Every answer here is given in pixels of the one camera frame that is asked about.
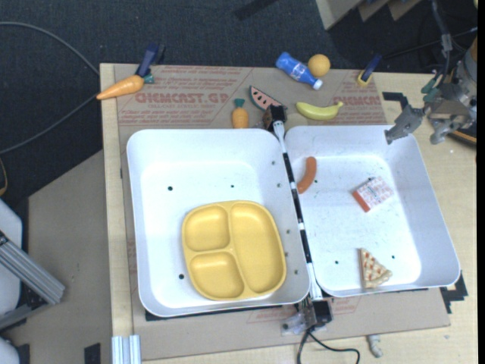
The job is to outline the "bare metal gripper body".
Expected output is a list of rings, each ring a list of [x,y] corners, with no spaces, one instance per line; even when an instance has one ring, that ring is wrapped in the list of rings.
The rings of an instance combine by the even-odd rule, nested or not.
[[[457,128],[466,128],[477,119],[476,100],[475,86],[467,88],[458,84],[443,84],[424,97],[424,112],[428,120],[455,116]]]

